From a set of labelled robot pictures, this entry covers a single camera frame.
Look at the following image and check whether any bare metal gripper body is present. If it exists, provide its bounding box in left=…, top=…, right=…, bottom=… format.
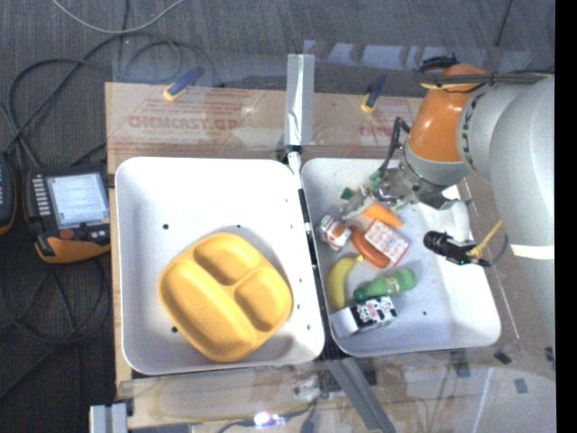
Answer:
left=368, top=167, right=472, bottom=211

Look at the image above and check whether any orange carrot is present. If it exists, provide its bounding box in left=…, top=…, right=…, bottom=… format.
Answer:
left=362, top=201, right=404, bottom=229

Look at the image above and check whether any white and orange small can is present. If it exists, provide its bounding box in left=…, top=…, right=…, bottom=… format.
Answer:
left=315, top=214, right=353, bottom=253

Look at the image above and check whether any red sausage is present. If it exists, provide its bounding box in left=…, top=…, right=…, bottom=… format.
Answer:
left=349, top=225, right=391, bottom=270

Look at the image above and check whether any red and white packet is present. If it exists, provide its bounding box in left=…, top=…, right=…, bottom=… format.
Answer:
left=362, top=218, right=411, bottom=265

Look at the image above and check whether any yellow banana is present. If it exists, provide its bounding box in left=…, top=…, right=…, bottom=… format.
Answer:
left=325, top=253, right=365, bottom=312

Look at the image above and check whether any green bottle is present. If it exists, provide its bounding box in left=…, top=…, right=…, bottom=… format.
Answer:
left=352, top=267, right=418, bottom=303

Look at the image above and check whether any white carton black pink print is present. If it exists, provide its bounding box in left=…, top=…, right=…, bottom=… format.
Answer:
left=329, top=295, right=399, bottom=338

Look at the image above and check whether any white plastic tray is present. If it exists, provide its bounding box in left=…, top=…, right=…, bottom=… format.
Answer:
left=299, top=157, right=503, bottom=359
left=114, top=156, right=326, bottom=376

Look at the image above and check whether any yellow divided plate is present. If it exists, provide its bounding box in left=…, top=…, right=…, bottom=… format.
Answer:
left=156, top=231, right=295, bottom=364

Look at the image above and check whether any brown cardboard board red print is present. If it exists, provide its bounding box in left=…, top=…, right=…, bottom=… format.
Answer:
left=104, top=82, right=517, bottom=430

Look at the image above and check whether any black cylinder on white bracket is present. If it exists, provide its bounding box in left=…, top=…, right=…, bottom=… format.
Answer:
left=422, top=188, right=486, bottom=268

